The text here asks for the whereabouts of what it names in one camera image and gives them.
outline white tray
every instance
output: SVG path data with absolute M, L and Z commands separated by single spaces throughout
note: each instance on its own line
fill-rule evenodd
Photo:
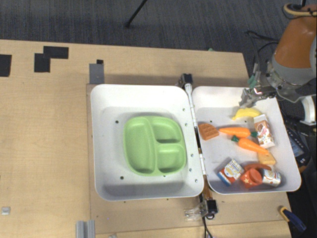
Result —
M 216 128 L 237 125 L 254 131 L 253 118 L 231 119 L 239 109 L 238 103 L 241 100 L 242 89 L 197 87 L 193 91 L 193 101 L 198 124 L 208 122 Z M 258 162 L 258 159 L 256 153 L 244 150 L 236 142 L 231 141 L 232 136 L 220 133 L 218 137 L 208 141 L 200 138 L 210 186 L 220 194 L 297 190 L 301 185 L 301 176 L 277 100 L 274 98 L 258 101 L 254 108 L 265 114 L 270 124 L 275 146 L 269 148 L 269 151 L 276 159 L 272 169 L 282 174 L 281 185 L 278 187 L 260 185 L 245 189 L 241 181 L 236 181 L 233 185 L 226 186 L 217 176 L 225 164 L 231 159 L 235 159 L 241 165 Z
M 91 92 L 95 186 L 109 201 L 194 197 L 204 187 L 187 94 L 175 86 L 98 85 Z M 175 120 L 185 139 L 187 163 L 181 171 L 147 177 L 132 172 L 125 160 L 123 128 L 132 117 Z

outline banana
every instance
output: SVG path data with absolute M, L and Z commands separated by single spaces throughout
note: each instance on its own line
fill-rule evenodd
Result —
M 236 120 L 240 117 L 258 117 L 260 115 L 262 115 L 262 113 L 254 108 L 239 109 L 232 120 Z

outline green plate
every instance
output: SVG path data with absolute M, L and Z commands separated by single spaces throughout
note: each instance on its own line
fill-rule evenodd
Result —
M 172 119 L 144 116 L 124 126 L 124 154 L 129 168 L 142 176 L 180 171 L 186 164 L 186 147 L 180 126 Z

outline silver can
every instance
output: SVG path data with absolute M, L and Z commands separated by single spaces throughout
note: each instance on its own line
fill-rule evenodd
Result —
M 277 187 L 281 183 L 281 174 L 279 172 L 274 172 L 267 169 L 261 169 L 260 173 L 262 175 L 263 184 L 268 184 L 273 187 Z

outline wooden table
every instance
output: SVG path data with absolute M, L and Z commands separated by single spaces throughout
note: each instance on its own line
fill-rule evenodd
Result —
M 35 73 L 34 53 L 43 53 L 43 46 L 69 47 L 69 58 L 51 59 L 50 73 Z M 245 86 L 247 79 L 238 53 L 0 40 L 0 54 L 12 55 L 10 76 L 0 77 L 0 207 L 11 207 L 10 215 L 0 215 L 0 237 L 74 238 L 76 221 L 96 220 L 87 139 L 90 63 L 104 60 L 106 83 L 174 85 L 182 73 L 193 74 L 194 86 Z M 219 213 L 208 225 L 215 237 L 291 237 L 277 210 L 290 208 L 286 193 L 214 197 Z M 168 207 L 181 213 L 181 202 L 170 200 Z M 135 210 L 137 204 L 155 208 L 151 200 L 127 206 Z M 109 208 L 113 214 L 116 206 Z M 135 219 L 115 222 L 117 237 L 203 237 L 201 222 L 177 214 L 168 224 L 164 210 L 157 211 L 149 220 L 133 213 L 146 227 Z M 96 220 L 97 238 L 114 233 L 98 232 L 105 221 Z

